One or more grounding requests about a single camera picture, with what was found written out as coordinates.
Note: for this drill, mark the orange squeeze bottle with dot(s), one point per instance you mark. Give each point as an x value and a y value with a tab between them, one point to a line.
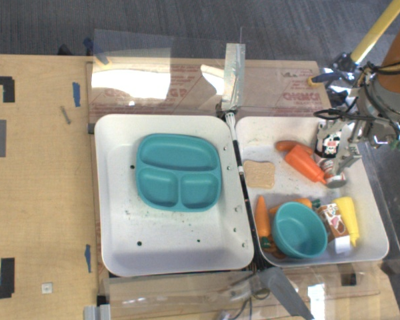
303	163

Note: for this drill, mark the tan bread slice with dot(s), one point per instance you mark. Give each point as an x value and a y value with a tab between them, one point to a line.
259	174

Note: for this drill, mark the teal divided plate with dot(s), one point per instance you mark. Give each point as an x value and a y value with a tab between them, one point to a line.
178	152

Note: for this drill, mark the brown and white carton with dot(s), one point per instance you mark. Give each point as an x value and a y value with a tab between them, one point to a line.
335	223

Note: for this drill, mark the yellow squeeze bottle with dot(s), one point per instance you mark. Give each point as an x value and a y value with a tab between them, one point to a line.
349	215

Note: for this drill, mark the orange-brown sausage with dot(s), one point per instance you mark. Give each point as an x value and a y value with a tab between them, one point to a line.
285	145

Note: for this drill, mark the black and white cow-print carton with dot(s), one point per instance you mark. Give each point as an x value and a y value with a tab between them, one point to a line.
328	145

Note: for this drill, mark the white plastic tray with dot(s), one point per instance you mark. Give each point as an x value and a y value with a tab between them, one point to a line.
296	128
173	238

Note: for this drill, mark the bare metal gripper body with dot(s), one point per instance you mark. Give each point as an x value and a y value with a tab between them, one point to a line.
376	125

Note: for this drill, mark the teal bowl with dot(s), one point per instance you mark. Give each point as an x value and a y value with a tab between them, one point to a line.
298	232

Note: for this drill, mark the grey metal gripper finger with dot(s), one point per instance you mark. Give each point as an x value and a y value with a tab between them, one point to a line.
348	155
328	128

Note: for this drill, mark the red and white can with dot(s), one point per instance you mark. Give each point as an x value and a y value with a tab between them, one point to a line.
327	168

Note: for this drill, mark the small white square piece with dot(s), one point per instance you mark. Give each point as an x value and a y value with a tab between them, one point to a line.
47	288

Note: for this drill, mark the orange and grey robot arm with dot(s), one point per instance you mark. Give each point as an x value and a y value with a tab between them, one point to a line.
395	62

